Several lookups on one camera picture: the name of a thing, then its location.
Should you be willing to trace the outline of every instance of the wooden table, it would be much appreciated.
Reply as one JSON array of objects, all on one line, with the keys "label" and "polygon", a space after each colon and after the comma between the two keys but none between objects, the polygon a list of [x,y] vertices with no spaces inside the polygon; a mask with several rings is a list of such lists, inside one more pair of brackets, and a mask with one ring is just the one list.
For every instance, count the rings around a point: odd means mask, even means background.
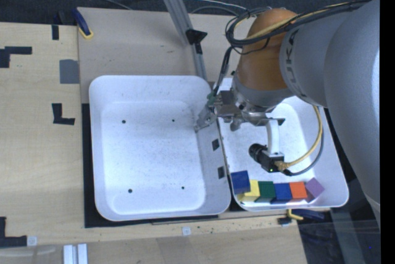
[{"label": "wooden table", "polygon": [[[169,20],[166,14],[158,18]],[[193,16],[198,27],[213,28],[214,21]],[[74,26],[59,26],[59,39],[53,40],[50,25],[0,23],[0,49],[33,50],[32,55],[12,54],[10,67],[0,68],[0,217],[7,217],[6,236],[34,236],[38,245],[35,252],[29,247],[0,250],[1,263],[16,263],[9,257],[15,252],[38,258],[37,250],[48,245],[62,263],[62,245],[79,243],[88,244],[90,263],[259,263],[263,257],[265,263],[306,263],[296,223],[281,227],[277,222],[281,211],[85,228],[81,86],[62,84],[59,75],[60,60],[80,61],[78,41]],[[217,52],[210,42],[207,51]],[[216,55],[211,77],[223,51]],[[74,125],[53,124],[52,103],[62,103],[62,116],[75,118]],[[185,226],[191,235],[183,236]]]}]

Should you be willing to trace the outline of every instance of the yellow block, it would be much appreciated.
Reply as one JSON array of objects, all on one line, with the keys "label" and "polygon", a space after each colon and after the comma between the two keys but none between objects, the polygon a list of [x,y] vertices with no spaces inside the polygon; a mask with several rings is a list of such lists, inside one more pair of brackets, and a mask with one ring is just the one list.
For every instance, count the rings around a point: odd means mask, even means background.
[{"label": "yellow block", "polygon": [[251,186],[251,190],[249,192],[238,194],[237,198],[238,198],[239,201],[241,201],[241,202],[253,202],[258,197],[260,197],[258,181],[256,179],[250,179],[249,180],[249,184]]}]

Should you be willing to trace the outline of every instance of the green block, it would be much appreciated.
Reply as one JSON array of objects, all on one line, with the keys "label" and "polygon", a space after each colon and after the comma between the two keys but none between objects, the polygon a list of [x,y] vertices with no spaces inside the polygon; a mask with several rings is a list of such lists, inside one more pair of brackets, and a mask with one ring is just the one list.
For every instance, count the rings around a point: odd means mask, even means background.
[{"label": "green block", "polygon": [[255,202],[270,202],[276,198],[274,183],[272,181],[258,181],[260,196]]}]

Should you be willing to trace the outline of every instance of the empty white tray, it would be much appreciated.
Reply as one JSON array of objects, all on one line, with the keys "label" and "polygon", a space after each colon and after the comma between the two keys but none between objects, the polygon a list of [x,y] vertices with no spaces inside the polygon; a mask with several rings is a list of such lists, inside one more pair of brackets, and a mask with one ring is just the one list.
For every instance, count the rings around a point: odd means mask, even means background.
[{"label": "empty white tray", "polygon": [[197,76],[104,75],[89,87],[94,198],[111,221],[194,217],[231,199],[217,125],[194,132]]},{"label": "empty white tray", "polygon": [[[231,87],[231,78],[226,78],[220,89],[227,90]],[[239,130],[231,131],[230,124],[219,119],[220,131],[223,137],[223,148],[228,163],[229,172],[247,170],[250,179],[258,181],[273,181],[274,183],[288,183],[295,181],[307,182],[315,177],[325,188],[320,196],[312,202],[288,202],[286,204],[270,204],[245,202],[241,203],[237,196],[235,200],[243,209],[252,212],[288,208],[330,208],[344,205],[349,198],[349,190],[343,169],[341,168],[335,144],[328,126],[325,113],[320,108],[322,118],[324,145],[318,162],[307,172],[297,176],[286,176],[282,173],[266,172],[260,164],[250,157],[248,149],[251,144],[267,145],[267,129],[264,126],[253,126],[243,123]],[[280,152],[285,155],[285,162],[291,162],[304,155],[313,145],[318,132],[318,120],[313,107],[299,99],[290,97],[278,105],[272,113],[267,114],[272,118],[285,118],[279,127]],[[317,155],[320,145],[316,150],[299,164],[289,168],[298,172],[310,165]]]}]

